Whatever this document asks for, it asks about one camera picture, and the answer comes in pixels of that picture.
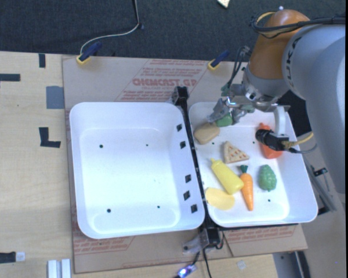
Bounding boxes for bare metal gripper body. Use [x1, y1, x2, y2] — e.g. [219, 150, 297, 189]
[225, 82, 291, 113]

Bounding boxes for green toy vegetable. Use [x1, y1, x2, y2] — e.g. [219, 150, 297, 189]
[215, 114, 233, 128]

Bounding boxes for tan toy bread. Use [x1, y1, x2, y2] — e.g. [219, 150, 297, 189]
[193, 122, 221, 145]

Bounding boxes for thin black rod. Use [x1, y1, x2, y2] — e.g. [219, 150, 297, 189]
[180, 97, 213, 229]

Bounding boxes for orange sauce bottle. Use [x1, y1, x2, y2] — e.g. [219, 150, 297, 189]
[258, 122, 284, 159]

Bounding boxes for yellow mustard bottle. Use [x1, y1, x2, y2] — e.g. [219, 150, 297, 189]
[210, 158, 245, 196]

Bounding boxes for green toy grapes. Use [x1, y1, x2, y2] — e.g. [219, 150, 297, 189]
[258, 164, 277, 192]

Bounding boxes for orange toy carrot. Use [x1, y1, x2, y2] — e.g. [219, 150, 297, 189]
[239, 164, 255, 212]

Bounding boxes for yellow toy chip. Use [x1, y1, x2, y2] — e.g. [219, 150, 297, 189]
[205, 186, 235, 211]

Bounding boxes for white plastic tray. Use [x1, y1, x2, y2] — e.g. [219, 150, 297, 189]
[68, 101, 206, 240]
[188, 101, 319, 228]

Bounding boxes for brown cardboard board red print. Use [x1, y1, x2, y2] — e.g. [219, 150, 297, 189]
[61, 55, 309, 274]

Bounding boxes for black cylinder on white bracket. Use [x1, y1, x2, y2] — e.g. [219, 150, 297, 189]
[255, 104, 291, 152]

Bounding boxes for black block with thin wires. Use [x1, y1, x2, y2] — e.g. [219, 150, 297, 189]
[172, 86, 190, 107]
[202, 226, 222, 248]

